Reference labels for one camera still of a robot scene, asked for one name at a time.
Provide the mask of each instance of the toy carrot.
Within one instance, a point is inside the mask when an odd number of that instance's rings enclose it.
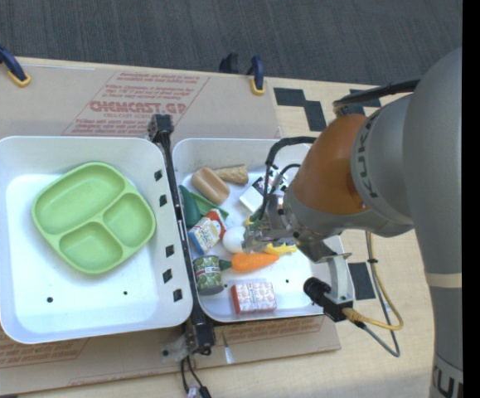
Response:
[[[231,261],[220,260],[219,264],[221,269],[232,268],[235,271],[246,273],[264,268],[278,260],[279,256],[274,254],[245,254],[243,252],[238,252],[237,254],[234,254]]]

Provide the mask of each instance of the divided green plate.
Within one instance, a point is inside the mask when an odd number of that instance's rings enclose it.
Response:
[[[139,250],[155,231],[155,215],[137,189],[106,163],[85,163],[44,188],[33,221],[72,267],[104,273]]]

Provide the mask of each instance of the cardboard sheet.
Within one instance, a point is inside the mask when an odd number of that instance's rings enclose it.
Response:
[[[156,113],[173,115],[172,145],[187,137],[280,137],[274,97],[253,95],[245,75],[18,60],[32,82],[18,88],[0,65],[0,139],[144,137]],[[159,349],[179,336],[180,328],[23,345],[0,326],[0,396],[178,371]],[[198,357],[199,366],[226,364],[223,337],[236,362],[340,348],[323,316],[227,325],[216,328],[215,351]]]

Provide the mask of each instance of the tin can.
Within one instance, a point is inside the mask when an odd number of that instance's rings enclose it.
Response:
[[[202,256],[193,261],[199,294],[214,295],[224,289],[219,261],[219,258],[214,255]]]

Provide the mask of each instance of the white ball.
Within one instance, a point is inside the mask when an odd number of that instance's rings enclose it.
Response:
[[[237,226],[231,227],[223,235],[223,246],[231,254],[237,254],[242,251],[241,244],[243,243],[243,234],[245,233],[245,227]]]

